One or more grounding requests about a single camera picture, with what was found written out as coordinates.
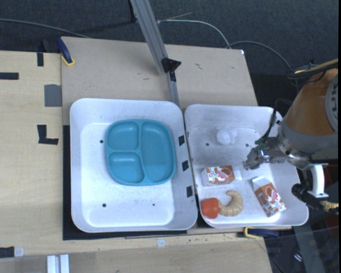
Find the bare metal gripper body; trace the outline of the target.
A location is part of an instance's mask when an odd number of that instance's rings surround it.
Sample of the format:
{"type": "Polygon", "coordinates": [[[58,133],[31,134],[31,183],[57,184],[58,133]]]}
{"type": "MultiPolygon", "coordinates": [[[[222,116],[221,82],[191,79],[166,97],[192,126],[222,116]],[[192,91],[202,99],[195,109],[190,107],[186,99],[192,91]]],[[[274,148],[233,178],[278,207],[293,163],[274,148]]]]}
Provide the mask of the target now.
{"type": "Polygon", "coordinates": [[[259,143],[259,163],[288,162],[297,168],[310,168],[310,155],[294,148],[287,139],[269,137],[259,143]]]}

